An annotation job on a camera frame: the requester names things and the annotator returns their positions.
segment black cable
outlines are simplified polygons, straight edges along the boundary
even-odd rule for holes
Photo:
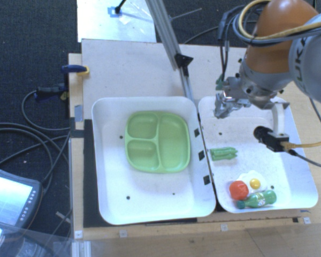
[[[67,143],[68,143],[68,141],[69,141],[69,138],[70,138],[70,132],[69,132],[68,135],[66,136],[66,139],[65,139],[65,141],[64,141],[64,143],[63,143],[62,148],[60,149],[60,151],[59,151],[59,153],[58,153],[58,155],[57,155],[57,157],[56,157],[56,159],[55,159],[55,161],[54,161],[51,169],[49,170],[49,172],[47,173],[47,175],[43,178],[42,183],[44,183],[44,182],[49,178],[49,176],[52,174],[52,171],[54,170],[54,168],[55,168],[55,166],[56,166],[56,164],[57,164],[60,156],[62,155],[63,151],[65,150],[65,147],[67,146]]]
[[[229,20],[229,22],[227,23],[226,29],[225,29],[225,57],[224,57],[224,49],[223,46],[220,45],[220,58],[221,58],[221,67],[222,67],[222,74],[220,76],[221,81],[225,80],[225,74],[226,74],[226,70],[227,70],[227,63],[228,63],[228,52],[229,52],[229,41],[228,41],[228,30],[230,28],[230,25],[233,21],[233,18],[231,18]]]
[[[314,35],[319,35],[321,34],[321,27],[318,28],[314,28],[314,29],[309,29],[306,31],[302,31],[302,32],[298,32],[298,33],[293,33],[284,37],[277,37],[274,39],[266,39],[266,40],[255,40],[255,39],[250,39],[245,37],[244,35],[242,35],[239,32],[238,29],[238,18],[239,15],[236,15],[233,18],[233,31],[234,34],[241,40],[243,41],[245,44],[251,45],[251,46],[255,46],[255,47],[268,47],[268,46],[272,46],[281,42],[285,42],[285,41],[289,41],[289,40],[295,40],[295,39],[300,39],[303,37],[308,37],[308,36],[314,36]]]
[[[39,129],[39,130],[43,130],[43,131],[68,131],[70,128],[69,127],[64,127],[64,128],[46,128],[46,127],[41,127],[41,126],[38,126],[37,124],[33,123],[26,115],[25,113],[25,102],[26,100],[34,95],[36,93],[36,90],[28,93],[24,99],[22,100],[22,103],[21,103],[21,112],[22,112],[22,115],[24,117],[24,119],[31,125],[33,126],[34,128],[36,129]]]
[[[244,26],[244,28],[246,28],[246,25],[247,25],[248,23],[250,23],[250,22],[248,21],[248,19],[250,18],[250,16],[251,16],[252,14],[257,14],[258,16],[260,15],[260,13],[258,13],[257,11],[262,12],[263,9],[261,9],[261,8],[262,8],[263,6],[264,6],[263,4],[260,4],[260,5],[254,6],[252,9],[250,9],[250,11],[247,13],[247,15],[245,15],[245,18],[244,18],[244,20],[243,20],[243,26]]]
[[[47,240],[46,244],[45,244],[45,247],[48,247],[51,239],[55,236],[56,232],[58,231],[58,229],[60,228],[60,226],[65,222],[65,220],[68,219],[68,217],[70,216],[71,212],[73,210],[70,209],[69,212],[64,216],[64,218],[61,220],[61,222],[57,225],[57,227],[55,228],[55,230],[52,232],[52,234],[50,235],[49,239]]]
[[[42,146],[44,147],[45,151],[47,152],[47,154],[48,154],[48,156],[49,156],[49,160],[50,160],[50,166],[52,167],[53,162],[52,162],[52,156],[51,156],[50,150],[48,149],[48,147],[46,146],[46,144],[43,142],[43,140],[40,139],[37,135],[35,135],[35,134],[33,134],[32,132],[29,132],[29,131],[21,130],[21,129],[18,129],[18,128],[11,128],[11,127],[1,127],[1,128],[0,128],[0,132],[18,132],[18,133],[23,133],[23,134],[29,135],[30,137],[33,137],[34,139],[36,139],[37,141],[39,141],[39,143],[42,144]],[[48,186],[50,186],[51,181],[52,181],[52,175],[51,175],[50,178],[49,178]]]
[[[192,41],[193,39],[196,39],[196,38],[200,37],[201,35],[211,32],[211,31],[214,31],[215,29],[218,29],[218,28],[219,28],[219,26],[216,26],[216,27],[209,28],[203,32],[200,32],[200,33],[194,35],[193,37],[189,38],[188,40],[184,41],[183,44],[187,44],[190,41]]]
[[[236,6],[235,8],[229,10],[229,11],[226,11],[224,12],[220,22],[219,22],[219,29],[218,29],[218,33],[217,33],[217,39],[218,39],[218,42],[223,42],[223,33],[224,33],[224,30],[225,30],[225,27],[226,27],[226,22],[227,20],[230,18],[230,16],[232,14],[234,14],[235,12],[237,11],[240,11],[241,9],[244,8],[244,5],[240,5],[240,6]]]
[[[312,105],[315,113],[316,113],[316,116],[319,118],[319,121],[320,121],[320,123],[321,123],[321,115],[320,115],[319,111],[317,110],[317,107],[316,107],[313,99],[312,99],[312,98],[309,98],[309,100],[310,100],[310,103],[311,103],[311,105]]]
[[[29,127],[29,126],[25,126],[25,125],[20,125],[20,124],[15,124],[15,123],[0,123],[0,126],[13,126],[13,127],[17,127],[18,129],[17,130],[20,130],[20,129],[22,129],[22,131],[25,131],[24,129],[26,129],[26,130],[28,130],[29,131],[29,133],[31,133],[31,134],[33,134],[33,135],[35,135],[34,133],[36,133],[36,134],[38,134],[38,135],[40,135],[40,136],[42,136],[42,137],[44,137],[45,139],[47,139],[58,151],[59,151],[59,155],[63,155],[63,157],[64,157],[64,159],[66,159],[66,161],[67,161],[67,163],[68,163],[68,159],[66,158],[66,156],[63,154],[63,150],[64,150],[64,148],[65,148],[65,146],[63,146],[64,148],[63,148],[63,150],[61,151],[61,148],[55,143],[55,142],[53,142],[52,140],[51,140],[51,138],[49,138],[47,135],[45,135],[44,133],[42,133],[42,132],[40,132],[40,131],[38,131],[38,130],[36,130],[36,129],[34,129],[34,128],[32,128],[32,127]],[[54,167],[55,167],[55,165],[56,165],[56,163],[52,163],[51,162],[51,168],[53,169]],[[50,179],[49,179],[49,181],[48,181],[48,184],[46,185],[46,187],[44,188],[44,190],[43,190],[43,194],[45,195],[46,193],[47,193],[47,191],[48,191],[48,189],[49,189],[49,187],[50,187],[50,185],[51,185],[51,180],[52,180],[52,175],[50,175],[49,173],[48,173],[48,176],[50,176]]]
[[[30,131],[32,133],[36,133],[37,135],[47,139],[56,150],[60,151],[60,147],[55,142],[53,142],[50,137],[48,137],[44,133],[40,132],[39,130],[36,130],[35,128],[29,127],[29,126],[25,126],[25,125],[21,125],[21,124],[15,124],[15,123],[0,123],[0,126],[13,126],[13,127],[19,128],[19,129],[28,130],[28,131]],[[68,158],[66,157],[66,155],[63,154],[63,158],[67,161],[67,163],[69,163]]]
[[[68,233],[67,233],[67,238],[70,238],[70,235],[71,235],[71,228],[69,228],[69,231],[68,231]]]
[[[314,162],[314,161],[312,161],[312,160],[310,160],[310,159],[308,159],[308,158],[306,158],[306,157],[298,154],[298,153],[297,153],[296,151],[294,151],[293,149],[290,149],[289,151],[287,151],[287,153],[290,154],[290,155],[296,156],[296,157],[298,157],[298,158],[301,158],[301,159],[305,160],[306,162],[309,162],[309,163],[311,163],[311,164],[313,164],[313,165],[316,165],[317,167],[320,167],[320,168],[321,168],[321,164],[320,164],[320,163]]]
[[[55,138],[51,138],[51,140],[52,140],[52,141],[56,141],[56,140],[60,140],[60,139],[66,138],[66,137],[67,137],[66,135],[62,135],[62,136],[58,136],[58,137],[55,137]],[[10,159],[13,159],[13,158],[19,156],[20,154],[23,154],[23,153],[25,153],[25,152],[28,152],[29,150],[32,150],[32,149],[34,149],[34,148],[40,147],[41,145],[42,145],[41,143],[38,143],[38,144],[35,144],[35,145],[30,146],[30,147],[28,147],[28,148],[22,149],[22,150],[20,150],[20,151],[18,151],[18,152],[16,152],[16,153],[14,153],[14,154],[6,157],[5,159],[1,160],[1,161],[0,161],[0,165],[3,164],[3,163],[5,163],[5,162],[7,162],[7,161],[10,160]]]

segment wooden table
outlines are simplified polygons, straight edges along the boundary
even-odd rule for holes
[[[157,43],[84,40],[82,55],[69,54],[70,64],[89,63],[90,68],[88,77],[70,73],[71,117],[75,116],[75,107],[82,105],[84,119],[90,118],[92,103],[101,97],[147,96],[148,91],[137,91],[135,87],[138,87],[138,84],[129,81],[113,84],[116,79],[114,75],[120,74],[119,79],[134,75],[134,68],[138,66],[146,67],[149,72],[157,73],[160,70],[160,74],[148,73],[146,78],[149,82],[146,81],[143,86],[144,88],[162,83],[161,87],[153,91],[153,96],[182,95],[179,74],[173,73],[162,48],[162,45]],[[221,72],[218,49],[189,45],[181,46],[181,49],[184,55],[194,57],[189,66],[189,74],[195,101],[215,95],[215,80]],[[243,56],[244,51],[241,48],[231,48],[227,73],[234,75],[238,72],[238,59]],[[102,54],[107,53],[111,56],[102,57]],[[116,53],[119,53],[119,58],[123,60],[114,61],[112,58]],[[90,65],[98,58],[102,62],[101,70]],[[104,84],[100,84],[100,80],[90,83],[90,79],[93,79],[98,71],[102,71],[100,79]],[[86,93],[88,85],[93,92]],[[285,88],[280,97],[291,104],[301,141],[320,141],[321,125],[309,99],[293,83]],[[321,114],[321,105],[317,104],[317,107]],[[83,130],[83,121],[75,122],[75,128]],[[309,253],[321,256],[318,254],[321,252],[321,168],[310,165],[319,200],[318,204],[309,210],[246,214],[219,212],[199,218],[197,223],[84,228],[83,146],[83,138],[71,139],[73,234],[75,239],[92,241],[93,256],[310,256]],[[305,154],[306,157],[321,163],[321,146],[306,149]]]

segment black carpet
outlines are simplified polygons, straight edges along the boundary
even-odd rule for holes
[[[200,12],[179,18],[172,25],[180,43],[208,28],[217,26],[222,14],[251,0],[164,0],[172,17],[202,8]],[[321,0],[317,1],[321,12]],[[230,33],[231,45],[242,43]],[[192,44],[214,45],[216,32],[203,35]],[[0,123],[28,125],[21,113],[23,98],[36,87],[50,87],[64,81],[60,67],[67,64],[67,55],[80,52],[77,43],[77,0],[0,0]],[[48,128],[69,126],[66,103],[59,98],[37,104],[28,99],[26,113],[38,125]],[[50,137],[66,132],[46,132]],[[0,161],[35,144],[30,136],[17,132],[0,132]],[[64,139],[58,141],[62,146]],[[51,149],[53,159],[57,151]],[[0,166],[10,173],[42,180],[50,163],[43,148],[30,150]],[[31,225],[32,230],[52,233],[61,221],[57,211],[70,209],[68,166],[63,158],[57,164],[51,186]],[[65,236],[69,225],[57,231]]]

